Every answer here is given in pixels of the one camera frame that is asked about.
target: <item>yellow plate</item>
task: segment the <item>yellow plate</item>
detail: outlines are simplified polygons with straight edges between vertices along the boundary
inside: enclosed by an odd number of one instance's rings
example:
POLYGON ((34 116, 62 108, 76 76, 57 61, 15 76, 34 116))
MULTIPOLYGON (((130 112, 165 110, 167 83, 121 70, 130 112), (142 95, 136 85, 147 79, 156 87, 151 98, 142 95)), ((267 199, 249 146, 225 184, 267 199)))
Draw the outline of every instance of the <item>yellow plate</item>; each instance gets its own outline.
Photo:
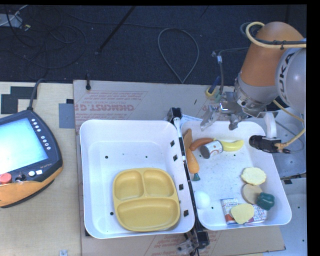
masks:
POLYGON ((177 223, 180 205, 171 176, 159 168, 134 168, 119 172, 112 185, 119 223, 130 231, 150 232, 177 223))

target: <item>white egg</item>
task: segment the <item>white egg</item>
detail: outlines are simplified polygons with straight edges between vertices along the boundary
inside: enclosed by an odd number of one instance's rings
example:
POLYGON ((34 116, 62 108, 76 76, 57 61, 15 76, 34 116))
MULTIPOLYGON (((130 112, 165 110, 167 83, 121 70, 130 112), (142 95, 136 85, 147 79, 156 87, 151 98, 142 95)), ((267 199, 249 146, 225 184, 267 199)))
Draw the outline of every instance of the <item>white egg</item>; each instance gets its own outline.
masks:
POLYGON ((210 196, 201 190, 194 192, 194 199, 197 209, 205 209, 210 206, 210 196))

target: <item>white tray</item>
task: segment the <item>white tray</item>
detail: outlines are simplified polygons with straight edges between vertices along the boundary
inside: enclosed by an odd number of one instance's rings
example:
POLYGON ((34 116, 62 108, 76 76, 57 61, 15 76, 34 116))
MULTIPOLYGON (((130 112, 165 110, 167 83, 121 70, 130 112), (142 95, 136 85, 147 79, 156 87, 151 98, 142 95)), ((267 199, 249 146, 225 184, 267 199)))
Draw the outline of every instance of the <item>white tray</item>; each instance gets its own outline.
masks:
POLYGON ((252 135, 265 136, 261 126, 246 121, 240 122, 238 128, 229 130, 229 121, 216 121, 201 131, 200 123, 200 121, 185 122, 181 128, 182 134, 187 129, 191 129, 194 141, 206 137, 227 142, 244 140, 244 145, 240 150, 223 151, 220 154, 211 155, 209 159, 201 156, 199 148, 193 152, 200 166, 198 173, 200 180, 191 182, 193 192, 203 191, 210 197, 210 205, 205 209, 197 210, 201 224, 209 230, 287 224, 291 220, 292 212, 273 156, 249 145, 249 138, 252 135), (221 199, 237 198, 239 204, 246 203, 242 196, 242 186, 245 182, 241 178, 242 171, 246 167, 258 167, 264 170, 267 178, 260 187, 263 192, 274 195, 275 205, 267 211, 267 218, 263 222, 227 224, 221 199))
POLYGON ((84 225, 92 237, 180 234, 193 228, 195 215, 174 125, 164 120, 91 119, 82 124, 79 134, 84 225), (168 229, 130 231, 117 220, 112 190, 115 176, 126 169, 145 167, 165 170, 174 181, 180 201, 180 218, 168 229))

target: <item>dark floor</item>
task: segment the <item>dark floor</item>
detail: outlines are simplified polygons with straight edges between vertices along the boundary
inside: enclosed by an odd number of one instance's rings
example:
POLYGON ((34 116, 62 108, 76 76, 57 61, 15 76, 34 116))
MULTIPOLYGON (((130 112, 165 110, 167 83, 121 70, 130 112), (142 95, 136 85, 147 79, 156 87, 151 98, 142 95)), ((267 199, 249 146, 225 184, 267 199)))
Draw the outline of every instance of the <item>dark floor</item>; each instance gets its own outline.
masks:
MULTIPOLYGON (((0 19, 0 81, 72 83, 88 74, 102 81, 211 85, 220 74, 212 52, 250 45, 242 24, 281 21, 307 37, 306 4, 138 5, 104 45, 130 9, 1 4, 2 18, 19 11, 22 24, 0 19)), ((246 52, 222 55, 225 85, 234 85, 246 52)))

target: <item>toy bread slice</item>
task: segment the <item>toy bread slice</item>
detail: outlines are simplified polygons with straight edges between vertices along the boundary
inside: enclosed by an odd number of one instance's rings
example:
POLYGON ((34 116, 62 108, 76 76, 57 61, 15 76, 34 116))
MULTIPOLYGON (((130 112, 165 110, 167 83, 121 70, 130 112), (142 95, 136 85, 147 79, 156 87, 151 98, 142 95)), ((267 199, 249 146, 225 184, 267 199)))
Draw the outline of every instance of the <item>toy bread slice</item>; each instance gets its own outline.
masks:
POLYGON ((250 203, 241 203, 232 207, 230 213, 238 224, 243 224, 255 215, 255 208, 250 203))
POLYGON ((255 205, 262 189, 258 185, 245 184, 242 187, 242 196, 249 204, 255 205))
POLYGON ((266 181, 266 173, 258 167, 244 168, 241 178, 249 184, 260 185, 266 181))

